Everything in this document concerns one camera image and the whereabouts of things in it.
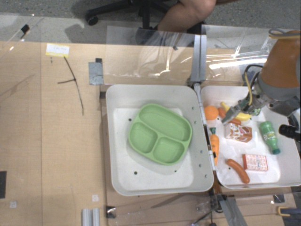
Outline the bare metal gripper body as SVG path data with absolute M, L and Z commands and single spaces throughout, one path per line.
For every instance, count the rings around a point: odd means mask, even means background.
M 268 103 L 269 98 L 266 95 L 252 93 L 239 100 L 236 108 L 242 113 L 257 116 Z

